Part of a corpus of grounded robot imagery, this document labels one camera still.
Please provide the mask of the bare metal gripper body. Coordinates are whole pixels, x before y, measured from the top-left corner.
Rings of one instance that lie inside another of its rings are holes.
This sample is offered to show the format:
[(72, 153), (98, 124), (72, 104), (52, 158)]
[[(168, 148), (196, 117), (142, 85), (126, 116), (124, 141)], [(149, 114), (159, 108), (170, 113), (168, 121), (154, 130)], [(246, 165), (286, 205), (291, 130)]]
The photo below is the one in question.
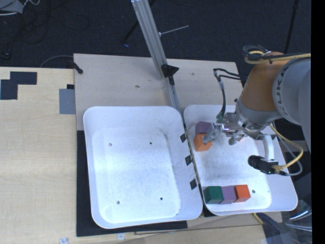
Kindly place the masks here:
[(219, 118), (219, 121), (222, 124), (222, 131), (233, 138), (264, 138), (262, 130), (265, 128), (265, 125), (255, 124), (240, 113), (227, 112), (222, 118)]

